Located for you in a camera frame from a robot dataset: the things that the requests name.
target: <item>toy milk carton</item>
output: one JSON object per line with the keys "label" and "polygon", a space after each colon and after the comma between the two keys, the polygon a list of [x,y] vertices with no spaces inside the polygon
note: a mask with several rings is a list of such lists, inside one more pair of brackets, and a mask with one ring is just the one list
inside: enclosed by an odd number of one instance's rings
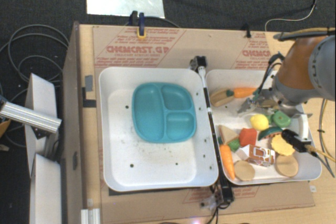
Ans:
{"label": "toy milk carton", "polygon": [[260,166],[270,166],[275,162],[275,151],[268,148],[247,145],[236,151],[236,154],[244,161]]}

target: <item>dark floor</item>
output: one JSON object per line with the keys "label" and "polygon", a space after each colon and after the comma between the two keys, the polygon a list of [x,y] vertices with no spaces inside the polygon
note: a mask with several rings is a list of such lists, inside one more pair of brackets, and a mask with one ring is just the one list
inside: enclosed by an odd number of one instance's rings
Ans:
{"label": "dark floor", "polygon": [[[241,29],[246,23],[251,30],[263,30],[272,18],[303,18],[310,12],[313,0],[163,0],[165,16],[184,28]],[[0,0],[0,48],[15,30],[29,24],[46,24],[61,30],[67,37],[75,20],[89,24],[124,25],[126,17],[86,14],[86,0]],[[169,26],[148,20],[148,25]],[[292,31],[310,27],[335,26],[335,0],[317,0],[311,16],[300,22],[271,22],[268,30]],[[51,56],[62,66],[66,50],[49,39],[25,38],[13,44],[13,61],[32,54]],[[0,83],[3,95],[11,100],[27,84],[8,63],[7,49],[0,50]],[[25,75],[34,72],[41,77],[57,73],[55,66],[41,59],[22,64]],[[15,99],[23,104],[24,94]],[[24,144],[22,130],[9,133],[17,143]],[[24,148],[12,145],[3,137],[0,144],[10,147],[0,152],[0,223],[28,223],[29,175]]]}

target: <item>blue plate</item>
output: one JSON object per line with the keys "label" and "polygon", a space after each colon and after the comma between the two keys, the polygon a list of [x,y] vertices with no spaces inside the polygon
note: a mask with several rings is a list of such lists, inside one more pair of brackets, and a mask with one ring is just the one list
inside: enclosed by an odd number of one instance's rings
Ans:
{"label": "blue plate", "polygon": [[196,131],[194,102],[183,87],[171,83],[145,83],[132,97],[136,133],[153,143],[189,139]]}

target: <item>white tray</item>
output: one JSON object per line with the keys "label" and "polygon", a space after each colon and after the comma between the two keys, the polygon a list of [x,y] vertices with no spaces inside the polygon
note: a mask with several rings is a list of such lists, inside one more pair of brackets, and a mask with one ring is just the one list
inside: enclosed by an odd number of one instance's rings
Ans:
{"label": "white tray", "polygon": [[[206,82],[209,93],[213,93],[221,88],[236,88],[236,87],[259,87],[264,71],[251,70],[212,70],[206,76]],[[267,80],[264,88],[271,87],[271,79]],[[219,136],[218,125],[225,125],[237,133],[240,133],[242,128],[251,128],[249,118],[251,114],[246,114],[241,117],[238,116],[237,111],[245,99],[235,99],[234,101],[219,107],[212,107],[214,124],[216,126],[216,133]],[[257,141],[256,145],[268,147],[269,140]],[[274,165],[269,167],[262,167],[253,165],[256,174],[251,181],[241,181],[239,179],[231,180],[236,185],[253,185],[253,184],[267,184],[278,182],[291,182],[301,180],[317,179],[321,172],[322,166],[320,161],[308,153],[294,153],[294,157],[299,163],[299,172],[294,177],[285,177],[278,174]],[[233,153],[234,162],[240,158]]]}
{"label": "white tray", "polygon": [[[196,132],[185,142],[141,139],[132,121],[132,95],[146,82],[175,83],[192,96]],[[111,67],[99,77],[103,173],[116,191],[210,186],[218,166],[201,78],[188,69]]]}

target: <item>orange carrot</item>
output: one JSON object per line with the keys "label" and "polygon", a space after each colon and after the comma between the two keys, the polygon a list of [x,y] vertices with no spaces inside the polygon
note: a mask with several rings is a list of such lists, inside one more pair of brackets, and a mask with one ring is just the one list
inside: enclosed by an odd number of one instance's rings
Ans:
{"label": "orange carrot", "polygon": [[236,88],[233,90],[235,98],[245,98],[253,94],[257,88]]}
{"label": "orange carrot", "polygon": [[223,165],[227,172],[229,173],[229,176],[231,179],[235,179],[235,169],[233,165],[233,159],[232,159],[232,153],[231,149],[228,145],[220,145],[219,146],[219,151],[221,152],[220,156],[223,162]]}

